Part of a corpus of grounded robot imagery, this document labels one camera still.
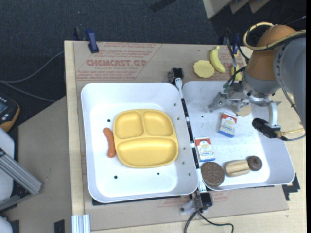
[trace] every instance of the yellow round food toy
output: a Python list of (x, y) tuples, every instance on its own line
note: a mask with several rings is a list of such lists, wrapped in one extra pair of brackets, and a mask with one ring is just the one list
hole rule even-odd
[(209, 78), (214, 75), (215, 68), (208, 60), (199, 60), (193, 64), (193, 70), (200, 78)]

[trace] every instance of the cookie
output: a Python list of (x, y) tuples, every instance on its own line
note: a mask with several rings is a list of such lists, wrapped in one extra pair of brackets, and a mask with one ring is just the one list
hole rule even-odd
[(224, 169), (216, 162), (205, 162), (201, 166), (201, 173), (207, 186), (219, 186), (225, 179)]
[(257, 156), (249, 156), (247, 158), (247, 163), (249, 169), (251, 169), (252, 171), (259, 171), (262, 168), (262, 161)]
[(214, 75), (215, 68), (208, 60), (199, 60), (194, 63), (193, 70), (200, 78), (209, 78)]

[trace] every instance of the toy sausage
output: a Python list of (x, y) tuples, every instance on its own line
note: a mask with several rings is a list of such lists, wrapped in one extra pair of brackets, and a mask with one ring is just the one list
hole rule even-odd
[(107, 138), (108, 141), (108, 153), (107, 156), (109, 158), (113, 158), (116, 155), (116, 148), (115, 148), (115, 142), (113, 139), (113, 133), (109, 128), (104, 128), (103, 133)]

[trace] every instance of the white tray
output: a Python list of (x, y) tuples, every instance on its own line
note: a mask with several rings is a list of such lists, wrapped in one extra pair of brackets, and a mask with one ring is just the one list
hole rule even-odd
[[(181, 99), (168, 83), (90, 83), (81, 92), (86, 139), (87, 179), (91, 196), (102, 203), (190, 194), (198, 186)], [(166, 166), (130, 168), (108, 158), (103, 128), (131, 109), (165, 112), (175, 127), (179, 155)]]
[(225, 176), (224, 182), (210, 187), (212, 190), (229, 190), (248, 187), (287, 184), (294, 179), (294, 168), (282, 140), (269, 139), (252, 126), (254, 118), (268, 120), (267, 107), (252, 105), (251, 114), (239, 116), (233, 138), (218, 133), (220, 116), (223, 112), (235, 115), (230, 107), (209, 111), (208, 106), (218, 92), (223, 91), (223, 81), (191, 81), (184, 85), (183, 93), (193, 137), (210, 137), (216, 163), (223, 168), (226, 162), (246, 159), (256, 155), (263, 163), (259, 171), (251, 171), (238, 177)]

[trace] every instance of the toy bread roll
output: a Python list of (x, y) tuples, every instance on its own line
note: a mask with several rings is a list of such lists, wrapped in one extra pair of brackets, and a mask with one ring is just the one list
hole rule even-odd
[(225, 170), (229, 177), (236, 177), (250, 172), (247, 160), (230, 161), (226, 164)]

